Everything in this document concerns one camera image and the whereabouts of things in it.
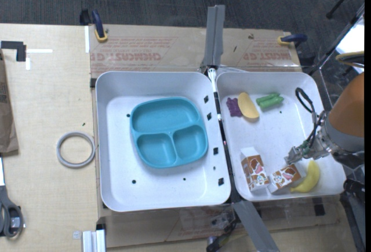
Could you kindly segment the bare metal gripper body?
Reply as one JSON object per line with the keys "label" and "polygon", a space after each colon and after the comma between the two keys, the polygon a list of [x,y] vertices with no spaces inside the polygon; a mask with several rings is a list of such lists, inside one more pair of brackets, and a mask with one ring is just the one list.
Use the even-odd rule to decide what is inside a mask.
{"label": "bare metal gripper body", "polygon": [[304,159],[317,160],[331,154],[333,142],[326,133],[319,130],[315,137],[312,137],[309,141],[304,141],[301,148]]}

